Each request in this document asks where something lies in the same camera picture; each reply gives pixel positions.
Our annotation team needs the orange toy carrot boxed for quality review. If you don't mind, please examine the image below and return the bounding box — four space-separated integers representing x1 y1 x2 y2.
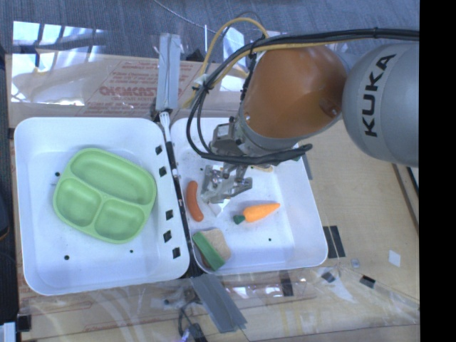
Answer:
232 202 281 225

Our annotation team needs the green divided plate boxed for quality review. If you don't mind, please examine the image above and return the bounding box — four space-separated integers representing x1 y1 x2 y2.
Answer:
52 147 158 245

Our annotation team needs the toy sandwich with green filling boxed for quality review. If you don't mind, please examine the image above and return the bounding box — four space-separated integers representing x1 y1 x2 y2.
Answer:
192 227 232 272

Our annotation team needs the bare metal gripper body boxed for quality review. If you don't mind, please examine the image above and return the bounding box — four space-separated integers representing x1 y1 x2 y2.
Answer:
208 120 251 172

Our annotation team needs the orange toy sausage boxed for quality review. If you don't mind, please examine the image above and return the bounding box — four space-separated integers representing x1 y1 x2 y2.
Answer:
185 180 205 223

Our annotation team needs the brown cardboard board red print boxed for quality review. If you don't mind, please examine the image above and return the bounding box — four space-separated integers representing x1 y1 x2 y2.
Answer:
5 53 318 342

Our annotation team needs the white plastic tray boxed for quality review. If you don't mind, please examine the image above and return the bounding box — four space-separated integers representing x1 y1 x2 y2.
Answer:
13 116 191 296
170 116 329 276

